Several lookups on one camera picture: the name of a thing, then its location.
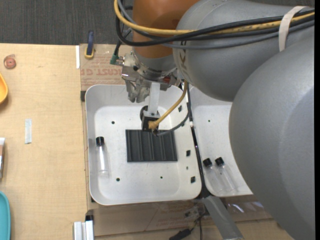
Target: wooden surface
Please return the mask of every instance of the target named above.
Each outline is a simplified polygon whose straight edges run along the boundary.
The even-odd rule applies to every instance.
[[[0,60],[15,54],[17,66],[0,72],[8,99],[0,105],[0,137],[6,138],[0,191],[9,199],[11,240],[71,240],[72,225],[87,212],[80,70],[74,46],[0,44]],[[25,119],[32,143],[25,144]],[[246,240],[290,240],[272,219],[237,222]],[[97,237],[163,240],[165,230]],[[196,228],[186,240],[199,239]],[[215,226],[203,239],[221,239]]]

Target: yellow cable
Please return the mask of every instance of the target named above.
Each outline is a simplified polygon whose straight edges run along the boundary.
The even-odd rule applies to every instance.
[[[196,31],[196,29],[190,30],[190,29],[158,29],[158,28],[151,28],[151,27],[145,27],[141,25],[134,24],[130,21],[128,21],[125,17],[122,16],[121,12],[119,11],[118,8],[118,0],[114,0],[114,12],[116,16],[119,18],[119,20],[125,24],[126,26],[134,29],[134,30],[139,30],[143,32],[147,32],[150,34],[158,34],[158,35],[166,35],[166,36],[176,36],[176,35],[181,35],[181,34],[186,34],[190,32]],[[301,19],[304,19],[306,17],[309,17],[311,15],[314,15],[314,12],[294,17],[292,18],[291,22],[295,22]],[[230,34],[230,33],[238,33],[238,32],[247,32],[247,31],[254,31],[254,30],[264,30],[264,29],[270,29],[270,28],[275,28],[280,26],[281,20],[277,21],[272,21],[268,23],[261,23],[261,24],[253,24],[253,25],[246,25],[246,26],[240,26],[240,27],[233,27],[233,28],[228,28],[224,30],[219,30],[219,31],[214,31],[211,34]]]
[[[151,129],[151,130],[156,129],[157,126],[182,102],[182,100],[186,96],[187,88],[188,88],[188,82],[186,80],[184,80],[183,82],[184,82],[184,88],[183,88],[183,93],[182,93],[181,97],[160,118],[158,118],[158,120],[149,121],[148,122],[149,129]]]

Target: white tray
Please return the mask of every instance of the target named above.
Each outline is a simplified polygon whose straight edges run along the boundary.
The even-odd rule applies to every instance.
[[[204,181],[211,194],[218,197],[252,195],[243,179],[234,159],[229,141],[229,114],[231,102],[220,101],[206,96],[197,88],[190,89],[191,110],[195,136],[201,156],[201,161],[210,158],[212,163],[222,157],[239,186],[231,192],[217,192],[214,182],[210,182],[208,170],[203,168]]]
[[[160,92],[158,111],[162,115],[181,96],[171,86]],[[85,95],[89,187],[92,198],[101,205],[191,200],[201,191],[200,173],[190,122],[175,131],[178,162],[127,162],[125,130],[140,130],[140,110],[148,104],[131,103],[125,85],[94,85]],[[182,111],[176,108],[159,129],[176,126],[187,113],[186,99]],[[110,179],[97,176],[96,137],[103,136],[109,155]]]

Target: black connector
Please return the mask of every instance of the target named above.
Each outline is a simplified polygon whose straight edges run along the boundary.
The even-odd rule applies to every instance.
[[[175,234],[174,236],[171,236],[169,238],[169,240],[181,240],[181,239],[184,239],[186,238],[187,236],[191,235],[191,231],[192,229],[184,229],[182,231],[179,231],[177,234]]]

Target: black floor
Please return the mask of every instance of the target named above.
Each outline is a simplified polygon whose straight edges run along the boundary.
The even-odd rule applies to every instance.
[[[115,44],[114,0],[0,0],[0,43]],[[315,0],[250,0],[275,5],[315,6]]]

